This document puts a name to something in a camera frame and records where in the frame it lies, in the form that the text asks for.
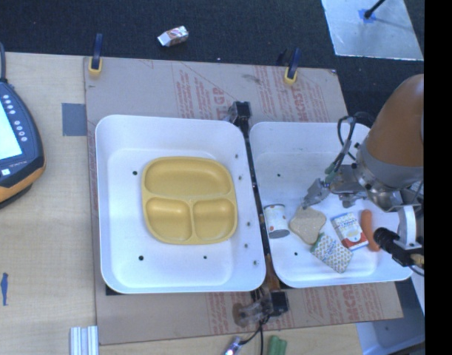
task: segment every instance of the orange object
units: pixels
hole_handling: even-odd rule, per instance
[[[372,251],[379,251],[380,246],[374,240],[374,230],[372,230],[372,212],[364,209],[360,214],[360,227],[368,239],[368,247]]]

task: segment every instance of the wooden surface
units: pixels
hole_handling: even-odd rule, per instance
[[[30,108],[47,157],[45,173],[0,210],[0,354],[60,354],[71,327],[96,325],[85,136],[63,136],[61,105],[84,104],[83,57],[7,53],[7,78]],[[267,331],[287,354],[361,354],[354,324]],[[229,335],[101,346],[99,353],[221,354]],[[241,355],[260,353],[260,338]]]

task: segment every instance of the yellow clamp pad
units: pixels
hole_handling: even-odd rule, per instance
[[[293,83],[297,80],[298,70],[296,70],[296,71],[294,72],[293,79],[290,79],[290,78],[287,76],[289,70],[290,70],[290,67],[287,67],[286,70],[285,70],[285,75],[283,76],[283,80],[284,80],[285,83],[287,83],[287,84],[293,84]]]
[[[99,68],[92,68],[92,57],[90,57],[90,63],[89,63],[89,66],[87,67],[87,69],[92,73],[92,74],[95,74],[95,75],[98,75],[98,74],[100,74],[101,73],[101,70],[102,70],[102,58],[101,59],[99,59]]]

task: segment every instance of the metal sheet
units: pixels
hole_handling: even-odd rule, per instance
[[[403,0],[321,0],[336,55],[422,61]]]

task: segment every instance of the can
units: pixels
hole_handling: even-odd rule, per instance
[[[288,220],[285,216],[285,206],[283,204],[271,204],[263,207],[263,216],[269,238],[282,238],[290,234]]]

